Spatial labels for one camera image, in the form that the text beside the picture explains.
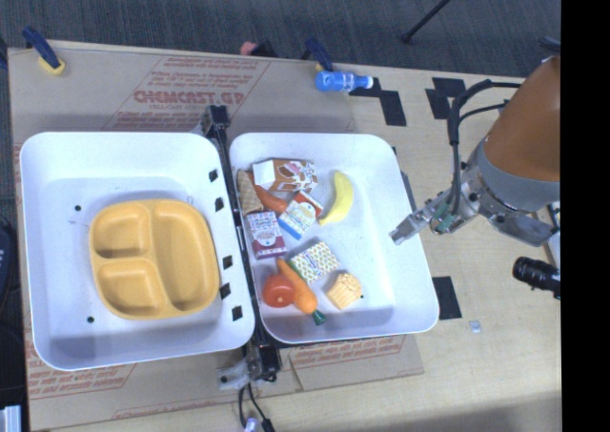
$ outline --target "gray floor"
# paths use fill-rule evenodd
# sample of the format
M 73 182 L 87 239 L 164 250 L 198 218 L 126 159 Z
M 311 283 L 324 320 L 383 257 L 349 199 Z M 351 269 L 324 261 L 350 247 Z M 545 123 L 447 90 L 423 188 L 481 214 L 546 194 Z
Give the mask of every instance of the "gray floor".
M 560 40 L 561 0 L 453 0 L 403 44 L 400 36 L 439 1 L 0 0 L 0 35 L 25 47 L 21 30 L 30 25 L 52 39 L 227 53 L 267 39 L 292 58 L 313 35 L 335 62 L 509 76 L 526 76 L 549 55 L 539 38 Z M 11 166 L 8 76 L 0 70 L 0 215 L 14 223 Z M 0 323 L 18 327 L 20 316 L 13 292 Z

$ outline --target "banana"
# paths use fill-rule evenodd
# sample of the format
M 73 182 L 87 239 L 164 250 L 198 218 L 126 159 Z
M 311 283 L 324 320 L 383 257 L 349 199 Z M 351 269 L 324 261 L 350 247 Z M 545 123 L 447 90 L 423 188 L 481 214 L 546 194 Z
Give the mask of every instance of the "banana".
M 317 223 L 320 225 L 341 221 L 350 212 L 354 203 L 354 187 L 350 178 L 341 171 L 335 171 L 333 180 L 335 182 L 335 201 L 328 214 L 318 219 Z

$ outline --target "blue bottle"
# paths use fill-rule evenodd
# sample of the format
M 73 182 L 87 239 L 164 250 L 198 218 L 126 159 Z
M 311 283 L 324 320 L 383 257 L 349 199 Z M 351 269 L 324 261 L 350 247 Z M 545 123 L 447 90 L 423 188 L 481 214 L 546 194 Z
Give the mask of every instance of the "blue bottle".
M 345 92 L 355 88 L 373 87 L 372 76 L 358 76 L 353 72 L 320 71 L 315 76 L 315 87 L 321 92 Z

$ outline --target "red tomato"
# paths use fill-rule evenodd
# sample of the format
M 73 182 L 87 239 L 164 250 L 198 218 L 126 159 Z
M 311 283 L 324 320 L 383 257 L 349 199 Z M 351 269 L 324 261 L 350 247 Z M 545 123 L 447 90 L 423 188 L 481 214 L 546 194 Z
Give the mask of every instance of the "red tomato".
M 263 286 L 263 301 L 275 308 L 288 306 L 295 301 L 295 286 L 284 275 L 271 275 Z

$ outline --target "beige tabletop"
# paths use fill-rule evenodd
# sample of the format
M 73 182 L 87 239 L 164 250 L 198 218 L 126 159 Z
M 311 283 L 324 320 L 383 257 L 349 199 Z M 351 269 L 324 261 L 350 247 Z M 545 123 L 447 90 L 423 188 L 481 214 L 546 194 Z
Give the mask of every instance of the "beige tabletop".
M 85 50 L 86 54 L 112 51 L 103 46 L 60 42 L 53 45 L 70 57 L 72 51 Z M 141 53 L 132 49 L 121 51 Z M 463 80 L 470 86 L 488 77 L 335 65 L 338 70 L 377 77 L 384 90 L 398 92 L 407 122 L 403 127 L 386 124 L 376 98 L 344 93 L 324 93 L 324 96 L 317 92 L 312 83 L 315 68 L 311 61 L 179 54 L 197 59 L 234 59 L 242 66 L 244 61 L 252 61 L 251 72 L 244 73 L 242 83 L 231 90 L 233 95 L 222 97 L 234 116 L 231 136 L 248 130 L 263 131 L 271 125 L 271 119 L 278 131 L 378 135 L 395 148 L 417 206 L 447 189 L 451 182 L 446 125 L 434 119 L 426 90 L 435 87 L 433 78 Z M 31 51 L 13 51 L 12 60 L 32 71 L 36 68 Z M 146 68 L 154 72 L 155 62 L 151 61 Z M 78 66 L 73 61 L 69 63 L 69 67 Z M 43 130 L 111 130 L 108 126 L 117 125 L 120 113 L 133 115 L 136 106 L 133 101 L 130 103 L 133 90 L 106 94 L 105 85 L 114 72 L 109 72 L 109 65 L 104 61 L 99 63 L 99 68 L 91 72 L 98 81 L 87 85 L 87 98 L 81 95 L 80 101 L 59 102 L 53 109 L 43 104 L 43 100 L 28 104 L 20 101 L 28 82 L 11 75 L 16 153 L 25 139 Z M 116 73 L 118 70 L 119 66 L 115 66 Z M 53 94 L 68 96 L 66 83 L 62 86 L 62 80 L 53 80 L 45 74 L 36 70 L 34 75 L 47 98 Z M 128 67 L 120 74 L 132 74 L 132 84 L 143 84 L 141 72 Z M 515 78 L 491 79 L 515 81 Z M 498 104 L 512 93 L 512 90 L 484 92 L 469 107 Z M 71 95 L 75 94 L 78 92 L 71 90 Z M 463 157 L 472 152 L 497 115 L 497 112 L 482 113 L 462 123 Z M 452 235 L 435 236 L 424 229 L 420 237 L 432 277 L 451 278 L 462 314 L 461 318 L 442 319 L 432 330 L 415 335 L 423 373 L 257 399 L 275 430 L 561 430 L 560 304 L 550 292 L 530 291 L 511 274 L 518 257 L 549 260 L 546 249 L 499 234 L 483 217 L 475 218 Z M 245 411 L 257 416 L 250 401 L 245 402 Z M 242 428 L 237 404 L 231 401 L 81 424 L 66 430 L 239 431 Z

